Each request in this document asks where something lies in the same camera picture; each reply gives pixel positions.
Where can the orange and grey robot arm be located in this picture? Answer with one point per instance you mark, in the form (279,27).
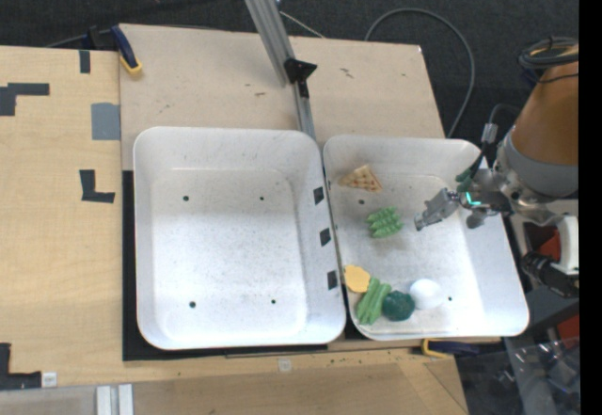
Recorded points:
(545,121)

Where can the pale wood board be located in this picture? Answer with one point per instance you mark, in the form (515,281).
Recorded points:
(211,79)

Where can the black cylinder on white bracket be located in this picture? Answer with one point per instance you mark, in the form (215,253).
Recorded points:
(550,272)

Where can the dark green broccoli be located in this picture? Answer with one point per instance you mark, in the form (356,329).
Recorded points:
(398,306)

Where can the tan pizza slice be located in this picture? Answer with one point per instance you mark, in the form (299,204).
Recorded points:
(362,179)

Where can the green beans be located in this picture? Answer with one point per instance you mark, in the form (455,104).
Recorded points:
(372,302)

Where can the green pea pods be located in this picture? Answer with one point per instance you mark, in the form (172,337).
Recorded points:
(384,222)

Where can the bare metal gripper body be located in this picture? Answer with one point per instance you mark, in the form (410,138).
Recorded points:
(498,196)

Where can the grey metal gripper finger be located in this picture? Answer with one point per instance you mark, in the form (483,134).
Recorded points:
(476,218)
(437,208)

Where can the white plastic tray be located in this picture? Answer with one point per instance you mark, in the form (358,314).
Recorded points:
(423,258)
(235,253)

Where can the yellow biscuit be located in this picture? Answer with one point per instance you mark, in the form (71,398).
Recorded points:
(356,279)

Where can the white egg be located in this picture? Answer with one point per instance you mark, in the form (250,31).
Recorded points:
(426,293)

